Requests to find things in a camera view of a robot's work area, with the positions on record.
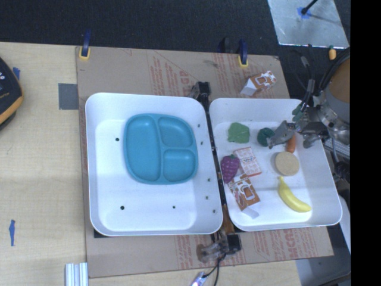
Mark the yellow banana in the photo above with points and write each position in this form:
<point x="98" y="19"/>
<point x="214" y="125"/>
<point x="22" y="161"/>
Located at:
<point x="290" y="200"/>

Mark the light green lettuce leaf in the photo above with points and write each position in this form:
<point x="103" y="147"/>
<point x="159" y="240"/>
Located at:
<point x="238" y="133"/>

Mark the thin black and white rod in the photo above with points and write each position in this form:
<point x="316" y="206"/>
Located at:
<point x="215" y="150"/>

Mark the dark green broccoli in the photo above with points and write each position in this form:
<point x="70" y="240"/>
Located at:
<point x="264" y="136"/>

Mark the blue divided plate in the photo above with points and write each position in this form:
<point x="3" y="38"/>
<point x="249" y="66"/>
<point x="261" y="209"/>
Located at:
<point x="149" y="150"/>

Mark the purple grapes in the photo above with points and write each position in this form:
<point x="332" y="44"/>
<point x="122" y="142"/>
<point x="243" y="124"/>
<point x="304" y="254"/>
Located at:
<point x="229" y="168"/>

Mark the brown cardboard board red print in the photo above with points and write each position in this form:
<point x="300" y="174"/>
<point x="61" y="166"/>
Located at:
<point x="119" y="70"/>

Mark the round tan biscuit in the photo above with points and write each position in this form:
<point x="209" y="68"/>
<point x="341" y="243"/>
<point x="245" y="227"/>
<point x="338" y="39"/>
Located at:
<point x="287" y="163"/>

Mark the orange and white packet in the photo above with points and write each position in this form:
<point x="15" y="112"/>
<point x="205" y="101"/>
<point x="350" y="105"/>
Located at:
<point x="247" y="161"/>

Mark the small orange carrot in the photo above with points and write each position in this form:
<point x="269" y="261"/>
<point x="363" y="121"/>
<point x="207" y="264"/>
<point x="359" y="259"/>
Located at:
<point x="332" y="54"/>

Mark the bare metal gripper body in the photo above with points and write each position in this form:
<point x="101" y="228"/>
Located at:
<point x="315" y="124"/>

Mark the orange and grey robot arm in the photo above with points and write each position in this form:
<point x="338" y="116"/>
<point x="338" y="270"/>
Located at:
<point x="342" y="80"/>

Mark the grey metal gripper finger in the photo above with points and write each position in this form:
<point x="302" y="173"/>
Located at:
<point x="281" y="134"/>
<point x="311" y="139"/>

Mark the white plastic tray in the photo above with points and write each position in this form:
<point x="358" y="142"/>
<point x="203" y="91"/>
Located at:
<point x="149" y="210"/>
<point x="315" y="183"/>

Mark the orange and white carton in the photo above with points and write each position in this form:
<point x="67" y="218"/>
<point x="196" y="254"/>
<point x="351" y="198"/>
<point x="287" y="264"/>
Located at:
<point x="244" y="194"/>
<point x="259" y="83"/>

